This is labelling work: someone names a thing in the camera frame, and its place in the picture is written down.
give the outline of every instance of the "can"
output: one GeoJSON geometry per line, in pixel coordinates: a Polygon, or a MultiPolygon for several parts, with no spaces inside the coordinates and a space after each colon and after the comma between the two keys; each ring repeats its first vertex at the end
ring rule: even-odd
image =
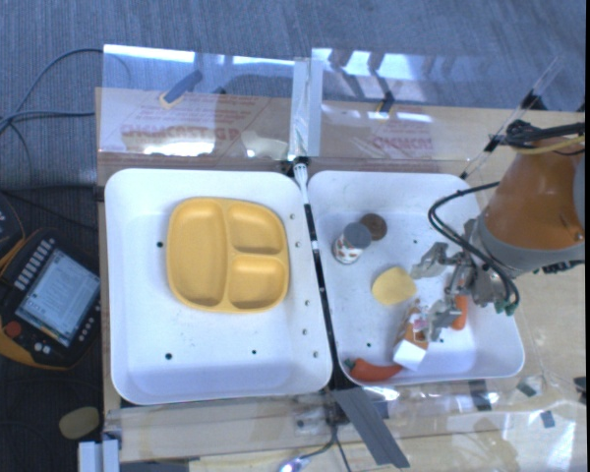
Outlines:
{"type": "Polygon", "coordinates": [[[372,244],[372,233],[360,222],[351,222],[332,243],[332,254],[342,264],[354,264],[372,244]]]}

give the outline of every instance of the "yellow object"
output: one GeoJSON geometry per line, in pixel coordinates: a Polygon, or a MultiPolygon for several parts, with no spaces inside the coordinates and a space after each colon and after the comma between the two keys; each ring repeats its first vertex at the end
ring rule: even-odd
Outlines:
{"type": "Polygon", "coordinates": [[[396,304],[413,297],[417,287],[413,278],[399,266],[381,273],[372,285],[374,297],[382,304],[396,304]]]}
{"type": "Polygon", "coordinates": [[[167,238],[168,284],[188,306],[248,313],[267,310],[286,294],[286,234],[265,206],[189,199],[173,210],[167,238]]]}

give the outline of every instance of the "yellow wire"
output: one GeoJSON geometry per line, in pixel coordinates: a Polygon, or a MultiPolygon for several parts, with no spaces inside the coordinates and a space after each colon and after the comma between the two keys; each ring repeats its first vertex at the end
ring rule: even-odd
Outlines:
{"type": "Polygon", "coordinates": [[[545,152],[553,152],[554,150],[559,150],[560,148],[570,147],[575,144],[580,144],[581,142],[586,141],[586,136],[581,135],[580,137],[565,140],[563,142],[559,142],[558,144],[553,144],[547,147],[534,147],[534,148],[526,148],[526,147],[512,147],[518,153],[525,153],[525,154],[532,154],[532,153],[545,153],[545,152]]]}

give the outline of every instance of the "yellow round object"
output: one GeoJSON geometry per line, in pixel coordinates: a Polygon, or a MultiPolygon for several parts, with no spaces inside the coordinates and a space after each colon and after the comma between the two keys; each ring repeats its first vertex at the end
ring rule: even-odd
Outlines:
{"type": "Polygon", "coordinates": [[[417,287],[408,272],[396,265],[376,278],[372,293],[379,302],[389,305],[413,297],[417,293],[417,287]]]}

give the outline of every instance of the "brown oval object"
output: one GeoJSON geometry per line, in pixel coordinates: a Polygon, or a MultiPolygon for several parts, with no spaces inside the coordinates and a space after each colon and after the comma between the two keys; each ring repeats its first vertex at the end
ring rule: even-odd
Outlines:
{"type": "Polygon", "coordinates": [[[384,238],[386,234],[386,222],[380,215],[367,213],[363,215],[360,222],[372,233],[372,241],[378,241],[384,238]]]}

